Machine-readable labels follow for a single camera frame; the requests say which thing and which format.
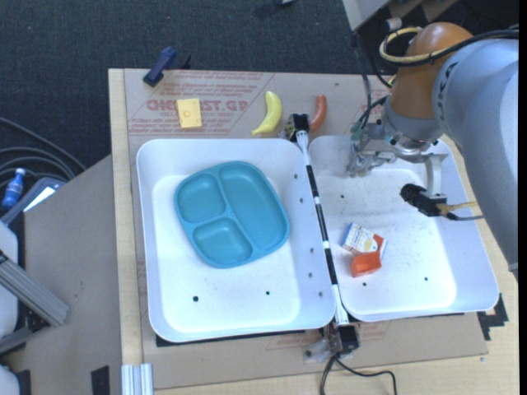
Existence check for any yellow banana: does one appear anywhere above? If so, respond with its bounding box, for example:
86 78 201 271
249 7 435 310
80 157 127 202
250 91 283 137

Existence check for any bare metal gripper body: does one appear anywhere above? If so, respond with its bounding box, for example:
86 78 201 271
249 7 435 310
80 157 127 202
355 122 438 165

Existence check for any yellow cheese slice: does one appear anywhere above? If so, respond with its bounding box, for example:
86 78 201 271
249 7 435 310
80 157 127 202
175 97 203 130

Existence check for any thin black and white rod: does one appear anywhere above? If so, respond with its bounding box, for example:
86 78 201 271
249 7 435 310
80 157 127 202
296 129 350 325

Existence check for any white plastic tray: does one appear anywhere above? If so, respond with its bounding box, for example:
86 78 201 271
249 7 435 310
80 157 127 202
307 134 501 323
135 137 337 344

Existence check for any white and orange carton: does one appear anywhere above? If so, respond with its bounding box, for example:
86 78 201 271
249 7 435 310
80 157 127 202
340 221 389 261

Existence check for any orange sausage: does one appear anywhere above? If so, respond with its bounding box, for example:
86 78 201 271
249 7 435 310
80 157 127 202
308 94 329 133

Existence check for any brown cardboard board red print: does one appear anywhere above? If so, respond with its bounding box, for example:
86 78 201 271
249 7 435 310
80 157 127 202
123 68 490 390

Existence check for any blue plastic bottle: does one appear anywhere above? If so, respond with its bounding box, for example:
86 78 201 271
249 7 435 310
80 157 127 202
1 167 27 211

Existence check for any black cylinder on white bracket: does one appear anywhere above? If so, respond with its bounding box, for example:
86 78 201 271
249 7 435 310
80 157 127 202
399 152 450 218

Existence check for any black block with thin wires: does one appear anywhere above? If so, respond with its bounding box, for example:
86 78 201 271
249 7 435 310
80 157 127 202
324 323 361 358
287 112 311 142

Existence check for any blue divided plate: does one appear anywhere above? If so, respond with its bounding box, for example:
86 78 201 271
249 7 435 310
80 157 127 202
173 160 291 269

